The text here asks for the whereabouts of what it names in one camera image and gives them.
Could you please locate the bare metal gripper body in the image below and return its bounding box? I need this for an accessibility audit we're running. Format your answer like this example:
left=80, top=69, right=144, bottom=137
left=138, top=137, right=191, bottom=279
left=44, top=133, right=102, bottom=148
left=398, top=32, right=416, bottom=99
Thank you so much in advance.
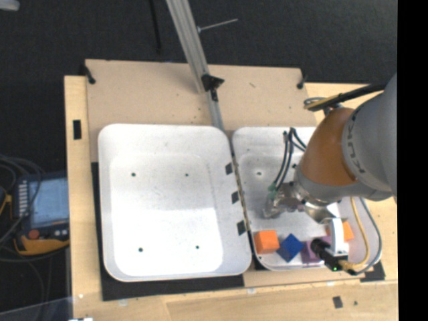
left=263, top=182, right=338, bottom=223

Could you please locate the blue cube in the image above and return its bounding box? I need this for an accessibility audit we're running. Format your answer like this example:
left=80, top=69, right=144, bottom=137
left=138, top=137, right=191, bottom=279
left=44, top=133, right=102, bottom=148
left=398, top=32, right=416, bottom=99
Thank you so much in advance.
left=276, top=233, right=306, bottom=263

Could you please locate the orange cube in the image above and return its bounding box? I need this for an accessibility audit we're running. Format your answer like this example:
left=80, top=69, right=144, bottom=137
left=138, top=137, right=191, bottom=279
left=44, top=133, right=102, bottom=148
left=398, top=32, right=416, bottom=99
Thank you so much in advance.
left=253, top=229, right=281, bottom=255
left=340, top=221, right=355, bottom=242

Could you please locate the white plastic tray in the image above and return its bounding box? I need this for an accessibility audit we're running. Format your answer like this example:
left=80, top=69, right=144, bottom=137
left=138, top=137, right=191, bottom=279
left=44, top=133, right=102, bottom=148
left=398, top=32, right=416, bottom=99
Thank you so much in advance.
left=97, top=122, right=253, bottom=283
left=231, top=126, right=383, bottom=272

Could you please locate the purple cube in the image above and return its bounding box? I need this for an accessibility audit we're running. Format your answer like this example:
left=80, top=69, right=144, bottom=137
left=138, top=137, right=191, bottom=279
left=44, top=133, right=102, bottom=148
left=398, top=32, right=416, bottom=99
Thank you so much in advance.
left=300, top=235, right=332, bottom=265

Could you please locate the pale brown flat board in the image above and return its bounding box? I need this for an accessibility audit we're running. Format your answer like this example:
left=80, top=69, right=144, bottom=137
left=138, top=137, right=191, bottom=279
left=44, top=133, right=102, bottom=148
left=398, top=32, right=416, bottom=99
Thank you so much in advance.
left=84, top=58, right=364, bottom=288

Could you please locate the black cylinder on white bracket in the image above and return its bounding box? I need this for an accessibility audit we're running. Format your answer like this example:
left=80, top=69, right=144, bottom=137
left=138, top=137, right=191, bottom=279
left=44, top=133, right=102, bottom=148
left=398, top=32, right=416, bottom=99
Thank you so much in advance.
left=310, top=209, right=350, bottom=272

